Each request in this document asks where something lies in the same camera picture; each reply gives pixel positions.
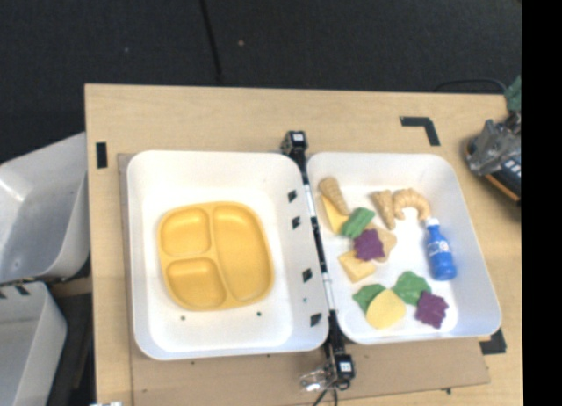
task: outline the yellow bowl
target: yellow bowl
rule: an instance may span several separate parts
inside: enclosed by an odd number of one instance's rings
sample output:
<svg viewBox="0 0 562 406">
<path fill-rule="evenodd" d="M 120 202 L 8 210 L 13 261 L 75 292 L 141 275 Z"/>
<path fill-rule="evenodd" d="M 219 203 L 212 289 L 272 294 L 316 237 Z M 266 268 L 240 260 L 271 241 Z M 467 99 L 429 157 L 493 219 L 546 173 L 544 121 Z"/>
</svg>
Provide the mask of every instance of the yellow bowl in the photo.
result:
<svg viewBox="0 0 562 406">
<path fill-rule="evenodd" d="M 263 225 L 240 203 L 169 211 L 158 225 L 158 255 L 169 294 L 190 310 L 245 306 L 260 301 L 273 286 Z"/>
</svg>

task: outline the purple toy food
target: purple toy food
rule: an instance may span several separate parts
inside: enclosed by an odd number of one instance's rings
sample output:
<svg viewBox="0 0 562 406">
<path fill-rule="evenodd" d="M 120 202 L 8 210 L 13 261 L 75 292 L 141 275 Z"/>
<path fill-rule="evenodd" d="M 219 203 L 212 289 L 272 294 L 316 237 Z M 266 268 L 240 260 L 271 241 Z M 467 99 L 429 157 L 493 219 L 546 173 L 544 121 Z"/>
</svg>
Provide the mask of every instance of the purple toy food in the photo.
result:
<svg viewBox="0 0 562 406">
<path fill-rule="evenodd" d="M 376 229 L 366 229 L 359 237 L 354 240 L 357 259 L 369 261 L 378 257 L 385 257 L 383 243 L 378 238 Z"/>
<path fill-rule="evenodd" d="M 430 294 L 424 290 L 421 292 L 418 308 L 415 310 L 415 318 L 439 329 L 445 318 L 445 309 L 448 307 L 449 305 L 443 297 Z"/>
</svg>

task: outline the blue bottle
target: blue bottle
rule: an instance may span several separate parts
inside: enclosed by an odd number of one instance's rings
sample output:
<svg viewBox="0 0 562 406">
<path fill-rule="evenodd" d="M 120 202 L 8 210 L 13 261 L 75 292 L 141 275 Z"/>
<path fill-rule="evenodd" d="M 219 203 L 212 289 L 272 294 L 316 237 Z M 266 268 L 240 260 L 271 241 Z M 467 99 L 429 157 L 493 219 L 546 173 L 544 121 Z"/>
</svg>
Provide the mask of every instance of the blue bottle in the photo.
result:
<svg viewBox="0 0 562 406">
<path fill-rule="evenodd" d="M 447 281 L 457 276 L 457 267 L 453 262 L 449 242 L 439 229 L 439 220 L 429 218 L 425 222 L 428 230 L 426 241 L 431 275 L 437 281 Z"/>
</svg>

